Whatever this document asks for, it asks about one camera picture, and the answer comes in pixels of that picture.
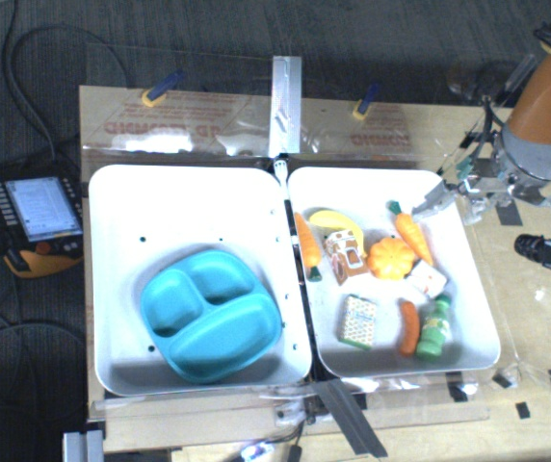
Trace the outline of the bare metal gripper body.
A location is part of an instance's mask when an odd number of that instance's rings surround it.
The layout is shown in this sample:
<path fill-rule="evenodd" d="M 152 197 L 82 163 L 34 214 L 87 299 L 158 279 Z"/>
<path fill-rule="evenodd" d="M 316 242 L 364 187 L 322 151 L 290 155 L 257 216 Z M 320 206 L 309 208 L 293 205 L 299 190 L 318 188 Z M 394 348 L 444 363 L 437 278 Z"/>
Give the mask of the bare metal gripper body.
<path fill-rule="evenodd" d="M 486 206 L 507 206 L 520 200 L 534 206 L 548 206 L 551 198 L 541 189 L 546 181 L 531 176 L 513 165 L 500 165 L 496 160 L 464 160 L 457 164 L 459 193 L 472 203 Z"/>

